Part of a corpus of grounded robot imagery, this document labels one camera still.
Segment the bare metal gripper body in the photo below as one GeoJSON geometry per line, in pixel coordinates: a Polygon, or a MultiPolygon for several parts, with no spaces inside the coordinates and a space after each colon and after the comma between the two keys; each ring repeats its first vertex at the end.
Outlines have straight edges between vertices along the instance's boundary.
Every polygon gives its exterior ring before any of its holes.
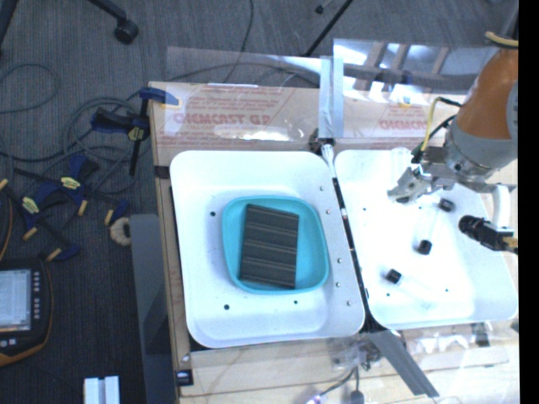
{"type": "Polygon", "coordinates": [[[452,189],[460,184],[474,191],[480,191],[492,169],[468,160],[458,150],[445,147],[427,147],[420,160],[420,177],[433,190],[452,189]]]}

